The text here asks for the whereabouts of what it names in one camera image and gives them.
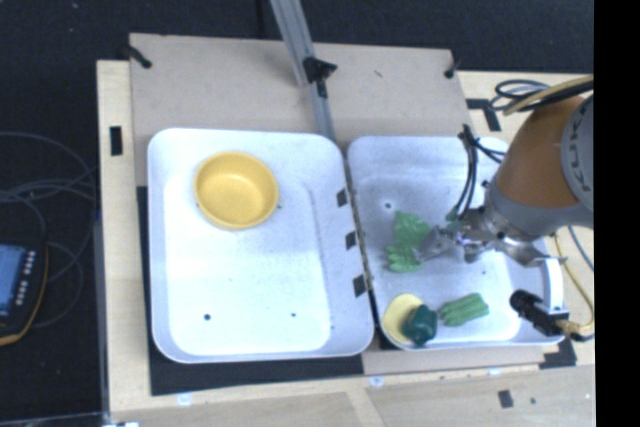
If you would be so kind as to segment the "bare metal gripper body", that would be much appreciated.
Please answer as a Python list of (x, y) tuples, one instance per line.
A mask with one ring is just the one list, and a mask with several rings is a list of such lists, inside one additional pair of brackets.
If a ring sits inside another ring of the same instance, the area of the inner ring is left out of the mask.
[(457, 241), (463, 244), (468, 241), (489, 241), (493, 249), (508, 256), (523, 256), (531, 249), (531, 241), (522, 238), (522, 234), (497, 211), (479, 207), (468, 209), (457, 219)]

